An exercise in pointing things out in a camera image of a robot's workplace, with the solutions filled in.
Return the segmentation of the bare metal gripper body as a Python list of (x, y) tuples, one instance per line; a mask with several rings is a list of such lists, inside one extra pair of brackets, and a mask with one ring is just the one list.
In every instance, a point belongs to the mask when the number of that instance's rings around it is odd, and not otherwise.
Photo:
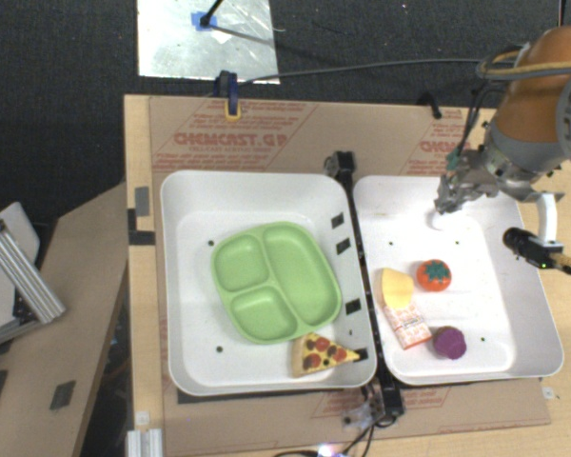
[(515, 199), (525, 199), (529, 195), (529, 172), (518, 167), (499, 149), (481, 146), (462, 154), (455, 173), (455, 186), (475, 186), (478, 198), (493, 198), (502, 192)]

